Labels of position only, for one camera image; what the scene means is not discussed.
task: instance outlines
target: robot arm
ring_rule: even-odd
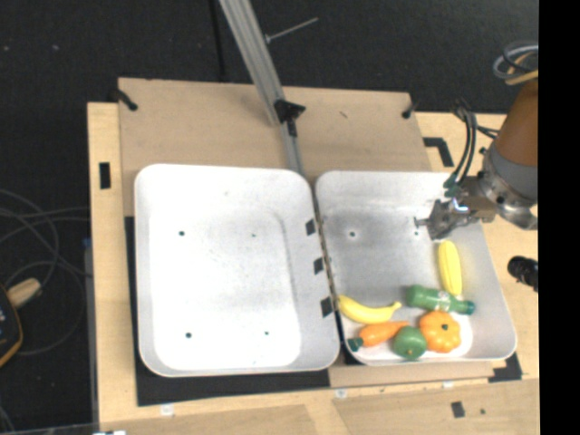
[[[532,77],[530,73],[534,72],[528,70],[524,75]],[[469,132],[476,134],[475,117],[468,112],[463,116],[468,136]],[[449,200],[437,200],[429,218],[417,225],[427,226],[430,237],[437,239],[456,227],[478,220],[490,222],[499,214],[517,227],[537,230],[537,217],[531,212],[537,203],[537,123],[538,80],[533,78],[517,95],[478,175],[459,180],[452,175],[446,183]]]

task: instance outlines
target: green round vegetable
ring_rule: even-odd
[[[413,361],[427,351],[427,340],[421,330],[407,325],[395,335],[392,341],[392,349],[400,357]]]

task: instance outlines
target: black floor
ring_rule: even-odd
[[[474,111],[506,112],[517,90],[491,65],[539,32],[539,0],[252,4],[265,34],[318,18],[269,45],[283,85],[405,91],[419,111],[448,111],[462,97]],[[24,220],[39,223],[34,233],[8,216],[38,211],[15,195],[44,211],[85,207],[50,215],[76,270],[61,258],[21,310],[27,353],[0,368],[0,407],[19,430],[92,417],[86,315],[74,328],[90,239],[86,103],[108,101],[121,76],[250,82],[219,7],[217,18],[222,70],[209,0],[0,0],[0,283],[21,269],[15,281],[45,278],[54,261],[46,217]]]

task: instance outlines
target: empty white tray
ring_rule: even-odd
[[[304,178],[285,169],[155,164],[139,173],[134,191],[140,355],[153,372],[313,371],[336,359]]]
[[[418,325],[425,313],[405,305],[408,286],[442,289],[437,243],[414,218],[427,218],[437,198],[445,199],[447,173],[332,171],[316,183],[316,197],[330,271],[337,295],[369,306],[400,301],[392,320]],[[426,352],[417,363],[499,360],[516,348],[516,332],[480,223],[459,227],[449,239],[458,248],[462,297],[476,304],[473,315],[452,314],[461,326],[462,345],[451,353]],[[340,314],[345,339],[362,326]],[[392,340],[351,353],[367,365],[401,363]]]

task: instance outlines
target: banana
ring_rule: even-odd
[[[390,306],[375,308],[360,304],[350,296],[338,295],[338,309],[340,312],[360,324],[386,323],[401,306],[402,304],[396,301]]]
[[[437,251],[443,289],[454,296],[461,295],[463,279],[457,247],[452,241],[443,240]]]

